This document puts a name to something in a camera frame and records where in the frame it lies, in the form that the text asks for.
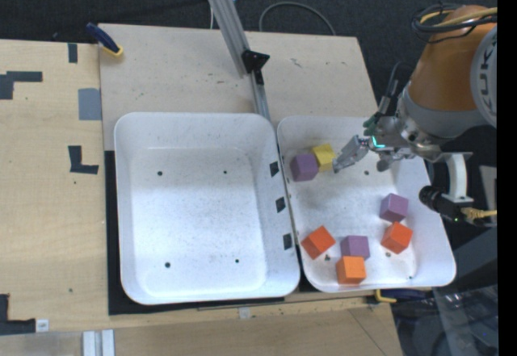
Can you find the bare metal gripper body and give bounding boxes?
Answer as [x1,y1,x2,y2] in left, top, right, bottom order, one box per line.
[368,114,444,163]

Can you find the black cylinder on white bracket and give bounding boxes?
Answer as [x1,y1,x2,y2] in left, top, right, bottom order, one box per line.
[418,152,476,224]

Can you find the purple cube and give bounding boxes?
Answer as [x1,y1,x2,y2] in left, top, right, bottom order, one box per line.
[378,192,410,224]
[339,235,372,260]
[289,153,321,183]

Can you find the orange cube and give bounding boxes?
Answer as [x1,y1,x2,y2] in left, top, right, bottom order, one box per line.
[300,225,337,261]
[380,221,414,255]
[335,255,368,286]

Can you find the yellow cube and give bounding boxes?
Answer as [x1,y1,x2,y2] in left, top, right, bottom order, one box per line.
[311,143,338,174]

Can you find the white plastic tray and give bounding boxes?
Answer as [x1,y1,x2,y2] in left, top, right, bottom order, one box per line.
[113,111,301,306]
[275,115,458,294]

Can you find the pale wood board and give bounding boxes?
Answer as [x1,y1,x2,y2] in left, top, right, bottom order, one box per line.
[98,23,392,312]

